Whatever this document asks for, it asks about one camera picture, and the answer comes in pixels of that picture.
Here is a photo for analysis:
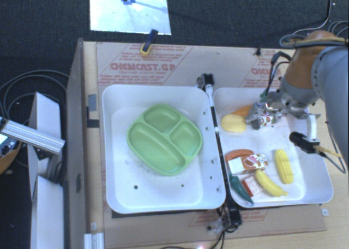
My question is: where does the white plastic tray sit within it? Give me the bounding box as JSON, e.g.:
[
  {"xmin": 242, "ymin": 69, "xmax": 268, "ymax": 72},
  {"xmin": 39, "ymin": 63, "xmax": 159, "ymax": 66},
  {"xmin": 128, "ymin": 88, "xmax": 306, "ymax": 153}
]
[
  {"xmin": 212, "ymin": 87, "xmax": 334, "ymax": 209},
  {"xmin": 101, "ymin": 84, "xmax": 227, "ymax": 215}
]

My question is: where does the red sausage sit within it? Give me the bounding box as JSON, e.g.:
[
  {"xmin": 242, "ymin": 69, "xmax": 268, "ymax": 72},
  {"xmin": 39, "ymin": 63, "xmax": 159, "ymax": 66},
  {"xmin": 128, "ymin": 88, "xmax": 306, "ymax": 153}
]
[{"xmin": 224, "ymin": 149, "xmax": 255, "ymax": 163}]

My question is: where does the orange carrot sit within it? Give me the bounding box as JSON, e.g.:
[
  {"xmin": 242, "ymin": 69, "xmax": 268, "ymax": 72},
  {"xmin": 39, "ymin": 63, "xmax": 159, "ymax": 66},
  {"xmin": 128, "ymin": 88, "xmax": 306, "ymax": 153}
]
[{"xmin": 231, "ymin": 104, "xmax": 254, "ymax": 117}]

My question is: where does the white carton with fruit print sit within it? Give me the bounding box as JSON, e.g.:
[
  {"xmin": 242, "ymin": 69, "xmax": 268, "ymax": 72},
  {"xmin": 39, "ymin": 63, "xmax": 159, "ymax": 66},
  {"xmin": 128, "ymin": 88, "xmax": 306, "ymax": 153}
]
[{"xmin": 227, "ymin": 153, "xmax": 269, "ymax": 175}]

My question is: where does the yellow corn cob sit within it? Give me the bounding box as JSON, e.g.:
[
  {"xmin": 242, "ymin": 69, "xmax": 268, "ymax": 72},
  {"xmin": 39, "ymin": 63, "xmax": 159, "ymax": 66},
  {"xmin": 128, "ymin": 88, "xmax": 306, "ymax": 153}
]
[{"xmin": 274, "ymin": 148, "xmax": 294, "ymax": 185}]

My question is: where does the yellow banana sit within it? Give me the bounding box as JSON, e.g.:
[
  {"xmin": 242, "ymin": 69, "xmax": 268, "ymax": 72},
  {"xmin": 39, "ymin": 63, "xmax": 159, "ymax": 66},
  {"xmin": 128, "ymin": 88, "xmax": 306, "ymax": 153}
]
[{"xmin": 254, "ymin": 169, "xmax": 288, "ymax": 198}]

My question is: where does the thin black and white rod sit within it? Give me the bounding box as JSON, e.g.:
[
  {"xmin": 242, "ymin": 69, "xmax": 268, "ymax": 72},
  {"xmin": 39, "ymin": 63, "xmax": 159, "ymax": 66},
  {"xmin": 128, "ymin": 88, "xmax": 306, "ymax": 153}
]
[{"xmin": 206, "ymin": 85, "xmax": 233, "ymax": 188}]

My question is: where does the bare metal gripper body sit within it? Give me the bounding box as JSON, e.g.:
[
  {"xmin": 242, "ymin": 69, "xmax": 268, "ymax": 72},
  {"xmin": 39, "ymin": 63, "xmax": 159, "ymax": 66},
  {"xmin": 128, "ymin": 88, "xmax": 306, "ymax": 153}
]
[{"xmin": 258, "ymin": 92, "xmax": 310, "ymax": 120}]

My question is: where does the black cylinder on white bracket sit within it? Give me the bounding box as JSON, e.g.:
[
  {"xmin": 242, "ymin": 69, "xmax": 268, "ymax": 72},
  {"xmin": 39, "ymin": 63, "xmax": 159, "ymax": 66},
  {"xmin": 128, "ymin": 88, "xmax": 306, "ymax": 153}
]
[{"xmin": 288, "ymin": 113, "xmax": 322, "ymax": 155}]

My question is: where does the red and white carton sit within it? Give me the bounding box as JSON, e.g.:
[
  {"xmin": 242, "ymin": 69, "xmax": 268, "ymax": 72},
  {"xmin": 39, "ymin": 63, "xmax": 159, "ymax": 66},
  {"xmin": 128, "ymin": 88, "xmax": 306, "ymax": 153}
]
[{"xmin": 242, "ymin": 175, "xmax": 264, "ymax": 197}]

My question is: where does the green divided plate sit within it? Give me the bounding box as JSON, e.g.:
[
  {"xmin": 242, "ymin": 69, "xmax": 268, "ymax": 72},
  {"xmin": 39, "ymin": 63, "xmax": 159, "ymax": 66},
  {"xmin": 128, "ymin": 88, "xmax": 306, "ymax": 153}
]
[{"xmin": 126, "ymin": 103, "xmax": 204, "ymax": 177}]

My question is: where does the black block with thin wires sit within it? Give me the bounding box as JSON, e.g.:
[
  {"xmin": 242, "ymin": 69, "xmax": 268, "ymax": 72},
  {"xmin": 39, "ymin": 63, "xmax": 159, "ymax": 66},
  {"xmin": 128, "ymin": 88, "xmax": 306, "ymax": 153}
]
[
  {"xmin": 197, "ymin": 73, "xmax": 216, "ymax": 90},
  {"xmin": 226, "ymin": 200, "xmax": 243, "ymax": 227}
]

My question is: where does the green chili pepper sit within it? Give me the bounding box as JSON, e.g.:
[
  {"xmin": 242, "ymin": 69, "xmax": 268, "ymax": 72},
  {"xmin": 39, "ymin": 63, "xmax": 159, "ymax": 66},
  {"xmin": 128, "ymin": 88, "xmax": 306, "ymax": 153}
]
[{"xmin": 228, "ymin": 174, "xmax": 255, "ymax": 206}]

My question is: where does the brown cardboard board, red print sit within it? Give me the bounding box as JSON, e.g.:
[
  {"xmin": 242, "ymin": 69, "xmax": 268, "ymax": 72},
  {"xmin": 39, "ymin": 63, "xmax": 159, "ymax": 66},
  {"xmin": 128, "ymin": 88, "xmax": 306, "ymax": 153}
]
[{"xmin": 96, "ymin": 42, "xmax": 327, "ymax": 247}]

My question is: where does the yellow potato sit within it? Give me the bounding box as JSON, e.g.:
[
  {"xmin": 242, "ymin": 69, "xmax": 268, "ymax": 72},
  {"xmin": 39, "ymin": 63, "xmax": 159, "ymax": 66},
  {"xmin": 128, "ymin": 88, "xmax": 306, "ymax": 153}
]
[{"xmin": 220, "ymin": 114, "xmax": 247, "ymax": 134}]

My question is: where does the small can with strawberry print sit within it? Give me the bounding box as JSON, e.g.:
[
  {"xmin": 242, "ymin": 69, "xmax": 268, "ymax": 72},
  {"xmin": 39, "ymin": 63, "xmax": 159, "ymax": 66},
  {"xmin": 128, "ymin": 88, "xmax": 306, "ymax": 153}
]
[{"xmin": 259, "ymin": 114, "xmax": 275, "ymax": 128}]

